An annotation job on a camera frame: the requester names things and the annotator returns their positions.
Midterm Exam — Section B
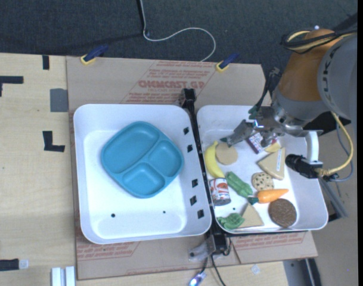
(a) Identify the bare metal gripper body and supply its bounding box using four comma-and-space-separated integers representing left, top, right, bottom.
252, 105, 305, 137

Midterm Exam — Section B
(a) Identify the tan triangular bread slice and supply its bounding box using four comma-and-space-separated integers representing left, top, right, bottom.
235, 203, 265, 229

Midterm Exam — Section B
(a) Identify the orange carrot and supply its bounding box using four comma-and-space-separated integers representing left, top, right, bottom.
247, 188, 290, 206

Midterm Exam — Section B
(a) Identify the green lettuce leaf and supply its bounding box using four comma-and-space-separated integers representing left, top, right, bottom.
216, 213, 246, 231

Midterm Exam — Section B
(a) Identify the brown cardboard board red print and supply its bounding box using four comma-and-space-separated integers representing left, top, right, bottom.
66, 55, 319, 281

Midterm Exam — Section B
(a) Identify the green pea pod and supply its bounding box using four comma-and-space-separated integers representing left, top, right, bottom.
225, 171, 254, 198

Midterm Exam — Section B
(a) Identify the white plastic tray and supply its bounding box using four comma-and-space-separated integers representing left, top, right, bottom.
196, 104, 330, 235
73, 103, 213, 245

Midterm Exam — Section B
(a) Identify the thin black rod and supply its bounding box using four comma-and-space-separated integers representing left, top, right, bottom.
187, 105, 215, 235

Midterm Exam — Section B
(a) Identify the tan round biscuit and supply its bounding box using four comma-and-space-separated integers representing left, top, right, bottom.
215, 142, 239, 167

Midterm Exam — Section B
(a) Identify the blue divided plate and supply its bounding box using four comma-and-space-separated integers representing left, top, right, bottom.
100, 120, 185, 200

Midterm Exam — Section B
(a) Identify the brown round patty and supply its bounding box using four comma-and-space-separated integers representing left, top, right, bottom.
268, 198, 298, 229

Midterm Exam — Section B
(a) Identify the yellow banana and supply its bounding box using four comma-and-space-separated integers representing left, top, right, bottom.
204, 141, 226, 179

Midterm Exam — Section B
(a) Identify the small yellow cheese wedge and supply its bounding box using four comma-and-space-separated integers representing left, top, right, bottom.
264, 141, 282, 154

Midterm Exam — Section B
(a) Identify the black cylinder on white bracket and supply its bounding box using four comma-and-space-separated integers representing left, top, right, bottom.
284, 129, 324, 180

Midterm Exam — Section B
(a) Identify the black block with thin wires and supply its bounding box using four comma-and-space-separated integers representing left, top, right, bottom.
209, 231, 230, 256
180, 88, 198, 110

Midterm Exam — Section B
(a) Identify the purple and white packet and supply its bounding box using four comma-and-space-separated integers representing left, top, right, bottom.
247, 132, 275, 155

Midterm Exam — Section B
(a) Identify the chocolate chip cookie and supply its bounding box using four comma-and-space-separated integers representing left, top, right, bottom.
251, 172, 275, 191

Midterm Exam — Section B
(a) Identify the red and white can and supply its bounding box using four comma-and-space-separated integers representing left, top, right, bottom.
208, 177, 232, 207

